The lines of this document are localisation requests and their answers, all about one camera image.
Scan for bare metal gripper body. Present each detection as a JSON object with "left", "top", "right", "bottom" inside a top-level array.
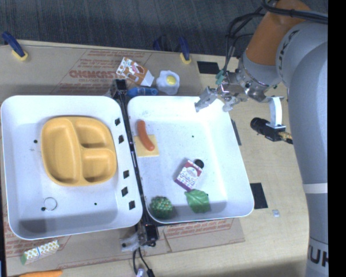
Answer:
[{"left": 217, "top": 68, "right": 274, "bottom": 103}]

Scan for white plastic tray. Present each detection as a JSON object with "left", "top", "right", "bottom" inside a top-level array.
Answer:
[
  {"left": 0, "top": 95, "right": 144, "bottom": 241},
  {"left": 126, "top": 95, "right": 255, "bottom": 225}
]

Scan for white and yellow fried egg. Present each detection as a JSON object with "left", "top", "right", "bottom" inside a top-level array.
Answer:
[{"left": 156, "top": 69, "right": 181, "bottom": 96}]

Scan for blue bottle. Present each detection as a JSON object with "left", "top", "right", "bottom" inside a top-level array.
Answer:
[{"left": 126, "top": 86, "right": 159, "bottom": 98}]

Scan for orange sausage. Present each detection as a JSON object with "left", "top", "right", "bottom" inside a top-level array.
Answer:
[{"left": 136, "top": 119, "right": 156, "bottom": 152}]

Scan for orange and white carton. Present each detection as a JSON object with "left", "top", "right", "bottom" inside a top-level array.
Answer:
[{"left": 115, "top": 57, "right": 155, "bottom": 87}]

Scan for purple and white carton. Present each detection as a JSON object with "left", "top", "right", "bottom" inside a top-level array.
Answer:
[{"left": 174, "top": 159, "right": 204, "bottom": 192}]

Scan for yellow cheese slice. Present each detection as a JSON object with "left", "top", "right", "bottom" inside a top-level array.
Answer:
[{"left": 133, "top": 134, "right": 160, "bottom": 158}]

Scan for thin black and white rod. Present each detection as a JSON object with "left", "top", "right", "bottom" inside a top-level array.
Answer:
[{"left": 117, "top": 96, "right": 150, "bottom": 252}]

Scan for green lettuce leaf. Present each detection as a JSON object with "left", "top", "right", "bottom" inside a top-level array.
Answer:
[{"left": 184, "top": 189, "right": 212, "bottom": 214}]

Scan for green grapes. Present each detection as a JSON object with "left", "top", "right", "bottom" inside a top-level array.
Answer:
[{"left": 149, "top": 196, "right": 174, "bottom": 220}]

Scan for brown cardboard board, red print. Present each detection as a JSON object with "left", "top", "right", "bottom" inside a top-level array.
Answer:
[{"left": 0, "top": 39, "right": 246, "bottom": 277}]

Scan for yellow divided plate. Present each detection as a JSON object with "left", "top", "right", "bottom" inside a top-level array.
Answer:
[{"left": 40, "top": 115, "right": 118, "bottom": 188}]

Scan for yellow, green and white carton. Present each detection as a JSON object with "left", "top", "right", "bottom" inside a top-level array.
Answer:
[{"left": 20, "top": 239, "right": 61, "bottom": 266}]

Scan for orange carrot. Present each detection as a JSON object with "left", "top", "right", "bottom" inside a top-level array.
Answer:
[{"left": 18, "top": 269, "right": 64, "bottom": 277}]

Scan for black cylinder on white bracket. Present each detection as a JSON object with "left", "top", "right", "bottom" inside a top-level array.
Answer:
[{"left": 250, "top": 96, "right": 288, "bottom": 143}]

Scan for black block with thin wires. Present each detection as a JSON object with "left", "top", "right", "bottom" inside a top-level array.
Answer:
[
  {"left": 137, "top": 223, "right": 160, "bottom": 246},
  {"left": 114, "top": 78, "right": 128, "bottom": 98}
]

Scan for clear plastic ring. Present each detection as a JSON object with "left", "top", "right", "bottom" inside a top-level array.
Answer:
[{"left": 43, "top": 196, "right": 58, "bottom": 212}]

